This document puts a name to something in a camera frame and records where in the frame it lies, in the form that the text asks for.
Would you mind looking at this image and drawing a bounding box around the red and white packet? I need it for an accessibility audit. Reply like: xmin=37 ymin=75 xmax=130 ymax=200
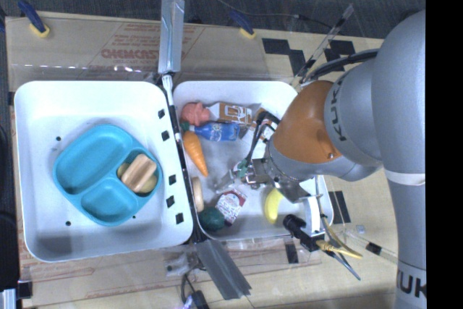
xmin=215 ymin=189 xmax=248 ymax=226

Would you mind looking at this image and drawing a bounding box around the pink toy figure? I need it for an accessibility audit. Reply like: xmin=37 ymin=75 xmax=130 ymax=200
xmin=180 ymin=101 xmax=212 ymax=127

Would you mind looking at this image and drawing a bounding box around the brown cardboard board red print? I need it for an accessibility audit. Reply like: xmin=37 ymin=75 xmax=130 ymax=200
xmin=4 ymin=10 xmax=399 ymax=309

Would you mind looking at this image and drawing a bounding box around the blue divided plate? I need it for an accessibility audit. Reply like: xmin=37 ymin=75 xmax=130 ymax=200
xmin=52 ymin=124 xmax=163 ymax=228

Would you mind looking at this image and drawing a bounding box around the white plastic tray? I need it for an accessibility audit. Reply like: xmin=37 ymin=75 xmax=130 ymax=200
xmin=13 ymin=80 xmax=195 ymax=263
xmin=172 ymin=80 xmax=334 ymax=242

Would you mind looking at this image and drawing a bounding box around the blue bottle with green cap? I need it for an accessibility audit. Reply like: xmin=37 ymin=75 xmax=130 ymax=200
xmin=180 ymin=121 xmax=242 ymax=143

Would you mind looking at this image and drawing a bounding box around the dark green broccoli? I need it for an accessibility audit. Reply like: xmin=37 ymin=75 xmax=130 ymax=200
xmin=197 ymin=206 xmax=227 ymax=232

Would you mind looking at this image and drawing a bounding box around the yellow banana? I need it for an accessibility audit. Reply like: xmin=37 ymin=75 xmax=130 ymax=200
xmin=263 ymin=187 xmax=286 ymax=225

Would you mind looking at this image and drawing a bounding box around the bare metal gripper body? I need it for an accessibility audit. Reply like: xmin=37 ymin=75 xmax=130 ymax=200
xmin=245 ymin=156 xmax=309 ymax=204

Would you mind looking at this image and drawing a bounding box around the black cylinder on white bracket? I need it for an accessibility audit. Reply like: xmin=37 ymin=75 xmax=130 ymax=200
xmin=282 ymin=193 xmax=326 ymax=253

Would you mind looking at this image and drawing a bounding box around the tan bread roll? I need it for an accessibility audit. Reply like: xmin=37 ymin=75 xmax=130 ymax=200
xmin=121 ymin=153 xmax=158 ymax=192

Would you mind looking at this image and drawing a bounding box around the orange carrot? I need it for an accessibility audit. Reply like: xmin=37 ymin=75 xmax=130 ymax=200
xmin=182 ymin=130 xmax=210 ymax=178

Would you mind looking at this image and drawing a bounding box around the orange and white carton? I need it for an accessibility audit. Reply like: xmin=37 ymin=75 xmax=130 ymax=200
xmin=207 ymin=101 xmax=263 ymax=128

